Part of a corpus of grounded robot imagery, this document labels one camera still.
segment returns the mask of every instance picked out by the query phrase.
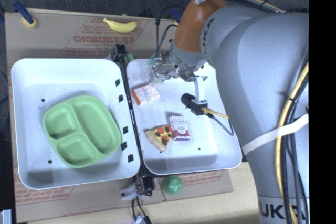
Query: yellow banana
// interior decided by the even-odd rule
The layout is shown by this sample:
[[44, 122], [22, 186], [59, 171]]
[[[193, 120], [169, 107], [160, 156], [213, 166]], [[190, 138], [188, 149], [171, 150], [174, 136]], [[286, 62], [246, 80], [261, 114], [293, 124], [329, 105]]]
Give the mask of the yellow banana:
[[137, 22], [120, 23], [114, 20], [107, 20], [106, 18], [104, 18], [103, 22], [107, 23], [113, 31], [120, 33], [133, 31], [138, 24]]

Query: white tray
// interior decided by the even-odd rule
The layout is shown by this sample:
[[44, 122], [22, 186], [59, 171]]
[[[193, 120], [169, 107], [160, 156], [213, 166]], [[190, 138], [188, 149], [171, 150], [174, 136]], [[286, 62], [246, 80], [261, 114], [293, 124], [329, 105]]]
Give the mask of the white tray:
[[[120, 69], [114, 62], [23, 59], [13, 65], [12, 82], [18, 172], [27, 187], [46, 189], [130, 178], [139, 171], [140, 158], [127, 97]], [[56, 155], [43, 129], [43, 117], [52, 106], [81, 94], [93, 95], [105, 104], [127, 147], [120, 147], [93, 165], [76, 169]]]
[[[127, 66], [130, 89], [149, 83], [150, 60], [131, 61]], [[196, 73], [208, 76], [204, 81], [205, 99], [208, 107], [225, 114], [217, 88], [215, 70], [208, 64]], [[229, 135], [214, 119], [205, 115], [196, 116], [181, 102], [181, 96], [189, 93], [195, 96], [193, 82], [171, 79], [158, 84], [160, 99], [151, 103], [137, 105], [132, 97], [135, 121], [143, 154], [149, 171], [156, 175], [204, 172], [230, 169], [242, 161], [242, 153], [236, 135]], [[173, 141], [166, 152], [160, 152], [146, 138], [144, 132], [160, 125], [169, 124], [169, 116], [183, 115], [190, 132], [189, 141]], [[229, 130], [228, 120], [216, 116]]]

